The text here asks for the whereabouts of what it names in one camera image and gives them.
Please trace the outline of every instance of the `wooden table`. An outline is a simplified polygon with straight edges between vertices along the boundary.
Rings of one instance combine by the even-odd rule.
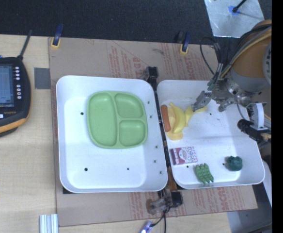
[[[0,35],[0,55],[17,57],[26,36]],[[34,69],[49,68],[47,37],[32,36],[23,55],[32,89],[29,120],[0,138],[0,233],[39,232],[39,216],[55,214],[50,89],[34,88]],[[145,220],[60,227],[60,233],[134,233]],[[164,232],[161,221],[152,233]],[[167,232],[230,233],[226,213],[167,218]]]

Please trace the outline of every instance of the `blue tape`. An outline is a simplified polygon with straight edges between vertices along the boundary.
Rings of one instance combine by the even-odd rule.
[[[235,8],[235,6],[229,6],[228,8],[229,8],[229,11],[230,11],[231,15],[238,16],[238,14],[240,12],[239,9],[237,9],[236,12],[233,12],[233,9]]]

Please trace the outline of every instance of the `black carpet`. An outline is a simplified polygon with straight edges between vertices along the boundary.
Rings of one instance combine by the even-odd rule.
[[[272,19],[272,0],[258,1]],[[213,37],[204,0],[0,0],[0,34],[53,36],[58,23],[74,38],[171,43],[189,31],[199,44]]]

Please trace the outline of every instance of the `white tray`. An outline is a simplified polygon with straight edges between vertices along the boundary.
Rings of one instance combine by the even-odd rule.
[[[145,107],[148,137],[128,149],[103,149],[90,139],[86,106],[98,91],[129,92]],[[60,179],[74,193],[159,191],[167,169],[154,92],[143,80],[64,76],[56,85]]]
[[[169,106],[172,101],[185,110],[196,101],[202,90],[207,91],[207,83],[208,81],[162,81],[157,87],[159,104]],[[237,106],[228,106],[223,112],[218,111],[218,106],[212,100],[204,112],[193,114],[189,126],[182,131],[181,140],[172,141],[166,136],[169,149],[188,146],[195,148],[198,162],[175,166],[172,164],[176,183],[185,189],[257,184],[264,179],[265,170],[257,143],[237,127],[238,121],[242,119]],[[240,109],[248,119],[246,109]],[[229,156],[242,158],[243,168],[240,171],[227,169],[225,158]],[[193,169],[204,163],[208,164],[214,176],[214,182],[206,185],[197,180]]]

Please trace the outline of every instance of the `black cable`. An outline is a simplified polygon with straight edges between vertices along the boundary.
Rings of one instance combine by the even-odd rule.
[[[26,46],[27,46],[27,44],[28,44],[28,42],[29,42],[29,40],[30,40],[31,34],[32,34],[32,30],[29,31],[29,34],[28,34],[27,37],[26,37],[26,40],[25,40],[25,43],[24,43],[23,48],[22,48],[22,50],[21,50],[21,53],[20,53],[20,55],[18,56],[18,58],[21,59],[21,60],[23,60],[23,54],[24,54],[25,49],[26,49]]]
[[[210,72],[214,75],[214,71],[212,70],[212,68],[209,66],[207,60],[205,59],[205,56],[203,54],[203,50],[202,50],[202,41],[204,39],[209,39],[211,40],[213,43],[214,43],[214,47],[215,47],[215,52],[216,52],[216,56],[217,56],[217,60],[219,63],[221,63],[222,59],[221,59],[221,52],[220,52],[220,47],[219,47],[219,44],[216,40],[214,40],[213,38],[211,37],[203,37],[201,40],[200,40],[200,51],[201,51],[201,55],[202,55],[202,58],[205,62],[205,64],[207,65],[208,69],[210,70]]]
[[[165,224],[165,227],[166,227],[166,215],[165,214],[168,213],[169,210],[170,210],[170,207],[168,209],[164,210],[162,217],[156,223],[151,224],[150,227],[156,226],[158,223],[161,222],[162,219],[164,219],[164,224]]]
[[[241,46],[243,45],[244,41],[247,39],[247,36],[249,36],[249,35],[252,34],[252,33],[256,33],[256,32],[263,31],[263,30],[265,30],[265,29],[267,29],[267,28],[269,28],[269,27],[271,27],[271,26],[272,26],[272,24],[264,24],[264,25],[255,27],[254,29],[252,29],[252,30],[250,30],[250,31],[248,31],[248,32],[246,32],[246,33],[244,33],[244,34],[240,37],[240,39],[239,39],[239,41],[238,41],[238,43],[237,43],[237,45],[236,45],[236,47],[235,47],[235,50],[234,50],[234,52],[233,52],[233,54],[232,54],[232,58],[234,58],[234,56],[236,55],[236,53],[239,51],[239,49],[240,49]]]
[[[219,76],[220,76],[220,74],[221,74],[221,71],[222,71],[222,66],[223,66],[223,64],[222,64],[222,63],[219,63],[218,68],[217,68],[217,70],[216,70],[216,73],[215,73],[215,75],[214,75],[214,77],[213,77],[213,83],[216,83],[216,82],[217,82],[217,80],[218,80],[218,78],[219,78]]]
[[[166,233],[166,216],[165,216],[165,213],[164,213],[164,233]]]

